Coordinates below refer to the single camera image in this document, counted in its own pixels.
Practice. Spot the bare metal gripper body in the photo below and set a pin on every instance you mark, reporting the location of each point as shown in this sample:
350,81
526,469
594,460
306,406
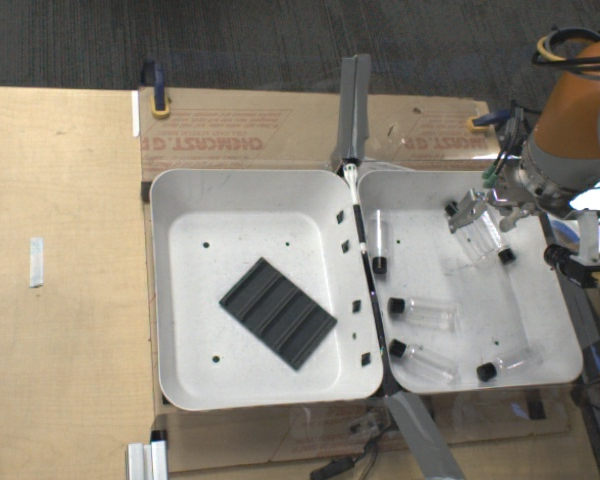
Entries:
527,193

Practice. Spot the black cylinder on white bracket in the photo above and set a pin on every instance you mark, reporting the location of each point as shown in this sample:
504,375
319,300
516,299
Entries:
575,268

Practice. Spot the white plastic tray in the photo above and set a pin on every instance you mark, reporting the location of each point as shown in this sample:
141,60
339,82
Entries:
480,313
245,218

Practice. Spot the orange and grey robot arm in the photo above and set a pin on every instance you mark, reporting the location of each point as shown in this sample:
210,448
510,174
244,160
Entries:
570,118

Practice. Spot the brown cardboard board red print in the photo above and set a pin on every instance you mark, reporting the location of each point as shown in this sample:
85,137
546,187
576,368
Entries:
260,138

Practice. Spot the thin black and white rod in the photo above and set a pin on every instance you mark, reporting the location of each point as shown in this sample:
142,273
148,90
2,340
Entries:
362,238

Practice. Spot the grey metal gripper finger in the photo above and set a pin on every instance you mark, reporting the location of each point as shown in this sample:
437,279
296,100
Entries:
467,213
512,218

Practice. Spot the dark grey ribbed rack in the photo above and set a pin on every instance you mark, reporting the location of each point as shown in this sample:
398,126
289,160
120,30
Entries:
277,313

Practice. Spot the clear bottle with black cap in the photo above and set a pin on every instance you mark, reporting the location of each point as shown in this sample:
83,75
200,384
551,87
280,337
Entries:
485,245
451,208
378,240
425,313
505,363
425,363

